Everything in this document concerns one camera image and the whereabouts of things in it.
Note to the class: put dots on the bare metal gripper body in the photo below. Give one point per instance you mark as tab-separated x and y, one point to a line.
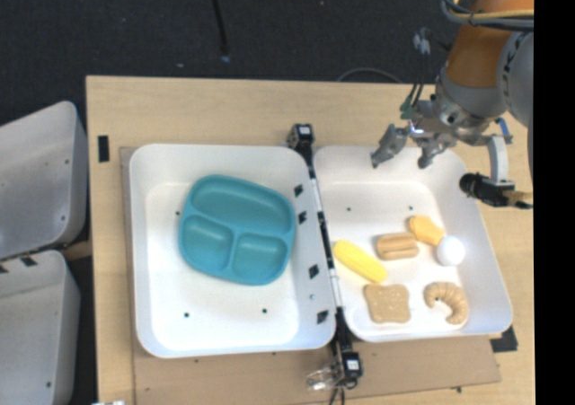
449	125

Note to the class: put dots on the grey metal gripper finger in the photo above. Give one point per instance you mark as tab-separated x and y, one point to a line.
429	154
388	143

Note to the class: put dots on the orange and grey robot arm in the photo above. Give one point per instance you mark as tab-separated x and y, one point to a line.
476	53

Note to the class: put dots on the white plastic tray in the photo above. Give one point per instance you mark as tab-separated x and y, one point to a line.
382	196
233	322

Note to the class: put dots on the tan hot dog bun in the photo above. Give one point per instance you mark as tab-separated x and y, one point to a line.
397	246

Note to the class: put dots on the white egg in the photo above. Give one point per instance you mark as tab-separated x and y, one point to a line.
450	251

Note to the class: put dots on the thin black and white rod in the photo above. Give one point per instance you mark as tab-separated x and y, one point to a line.
320	219

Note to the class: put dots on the yellow corn cob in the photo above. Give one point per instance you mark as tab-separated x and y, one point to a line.
359	261

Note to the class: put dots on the tan croissant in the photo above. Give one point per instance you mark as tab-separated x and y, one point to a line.
451	300

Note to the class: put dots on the tan bread slice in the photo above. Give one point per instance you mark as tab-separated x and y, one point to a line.
387	303

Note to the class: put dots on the blue divided plate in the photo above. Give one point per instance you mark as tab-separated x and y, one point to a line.
233	228

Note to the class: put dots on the black cylinder on white bracket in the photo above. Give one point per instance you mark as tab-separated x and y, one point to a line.
487	190

